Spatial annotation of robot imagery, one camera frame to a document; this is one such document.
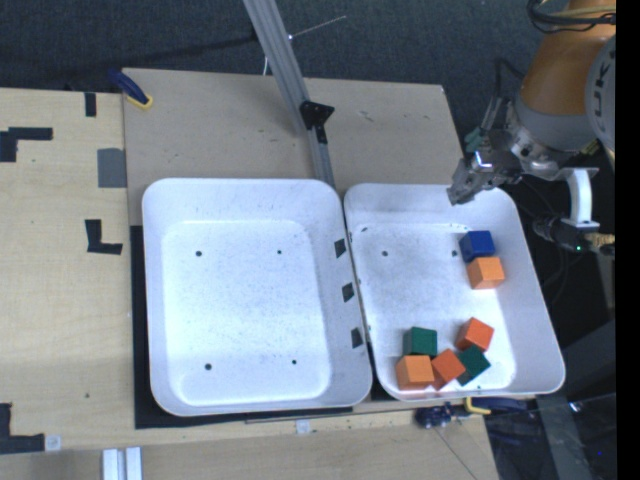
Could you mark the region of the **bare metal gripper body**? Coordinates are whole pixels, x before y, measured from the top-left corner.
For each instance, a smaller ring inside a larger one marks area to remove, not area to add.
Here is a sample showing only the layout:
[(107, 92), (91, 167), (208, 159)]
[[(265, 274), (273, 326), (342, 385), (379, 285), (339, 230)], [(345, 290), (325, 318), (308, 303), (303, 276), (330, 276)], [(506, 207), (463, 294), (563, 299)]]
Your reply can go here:
[(526, 128), (515, 133), (506, 129), (477, 128), (470, 134), (470, 168), (475, 172), (495, 172), (500, 185), (516, 184), (525, 176), (545, 181), (559, 177), (560, 171), (575, 156), (536, 142)]

